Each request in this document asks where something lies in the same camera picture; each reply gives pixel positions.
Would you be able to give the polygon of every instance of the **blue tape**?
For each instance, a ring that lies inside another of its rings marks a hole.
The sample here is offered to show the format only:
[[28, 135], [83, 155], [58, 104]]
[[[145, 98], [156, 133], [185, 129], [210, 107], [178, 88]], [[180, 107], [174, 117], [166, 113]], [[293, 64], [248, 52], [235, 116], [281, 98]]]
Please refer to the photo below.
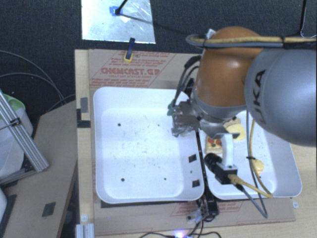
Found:
[[118, 6], [110, 6], [110, 7], [109, 7], [109, 11], [110, 11], [110, 13], [111, 13], [112, 16], [120, 16], [120, 14], [123, 13], [123, 9], [121, 9], [119, 15], [115, 14], [114, 11], [115, 11], [116, 9], [118, 9], [118, 8], [119, 8]]

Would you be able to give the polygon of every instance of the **cardboard sheet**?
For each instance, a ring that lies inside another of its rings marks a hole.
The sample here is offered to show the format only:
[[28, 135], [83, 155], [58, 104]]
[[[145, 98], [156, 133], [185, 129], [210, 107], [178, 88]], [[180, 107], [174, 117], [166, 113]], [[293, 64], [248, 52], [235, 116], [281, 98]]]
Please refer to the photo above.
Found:
[[[89, 50], [90, 100], [103, 86], [175, 89], [186, 61], [196, 54], [134, 52], [131, 63], [123, 60], [125, 51]], [[91, 121], [93, 103], [90, 102]], [[92, 161], [95, 189], [94, 126]], [[265, 199], [269, 218], [265, 219], [248, 200], [218, 203], [220, 214], [206, 227], [238, 226], [295, 221], [289, 198]], [[97, 236], [149, 231], [191, 229], [187, 216], [197, 209], [195, 202], [116, 206], [102, 204], [94, 191], [95, 232]]]

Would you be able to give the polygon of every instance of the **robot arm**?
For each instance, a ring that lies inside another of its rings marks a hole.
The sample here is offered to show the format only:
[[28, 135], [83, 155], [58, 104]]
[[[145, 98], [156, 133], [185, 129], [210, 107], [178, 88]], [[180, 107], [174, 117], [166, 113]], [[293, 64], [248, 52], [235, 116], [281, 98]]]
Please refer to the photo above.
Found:
[[[173, 135], [199, 127], [209, 137], [220, 138], [226, 133], [222, 123], [247, 109], [278, 137], [316, 146], [316, 39], [291, 38], [286, 45], [269, 44], [264, 38], [242, 27], [212, 35], [214, 48], [203, 52], [190, 100], [174, 107]], [[243, 39], [260, 41], [230, 43]], [[201, 47], [211, 45], [201, 42]]]

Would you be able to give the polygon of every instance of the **aluminum sheet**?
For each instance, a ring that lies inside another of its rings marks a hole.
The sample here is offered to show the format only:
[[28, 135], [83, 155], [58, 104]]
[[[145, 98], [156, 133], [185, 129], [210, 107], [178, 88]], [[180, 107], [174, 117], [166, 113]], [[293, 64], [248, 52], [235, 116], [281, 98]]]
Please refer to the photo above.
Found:
[[124, 0], [82, 0], [83, 40], [155, 44], [150, 0], [129, 0], [114, 14]]

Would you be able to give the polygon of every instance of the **yellow clip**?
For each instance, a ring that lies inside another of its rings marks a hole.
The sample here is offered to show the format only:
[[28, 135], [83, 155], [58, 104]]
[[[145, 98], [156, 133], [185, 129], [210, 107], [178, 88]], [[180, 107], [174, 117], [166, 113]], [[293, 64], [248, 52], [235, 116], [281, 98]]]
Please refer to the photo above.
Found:
[[125, 62], [131, 62], [131, 61], [132, 61], [132, 58], [133, 58], [133, 53], [131, 54], [130, 59], [127, 59], [127, 58], [126, 58], [126, 57], [127, 57], [127, 54], [128, 54], [128, 52], [126, 51], [126, 52], [124, 53], [123, 60], [124, 60]]

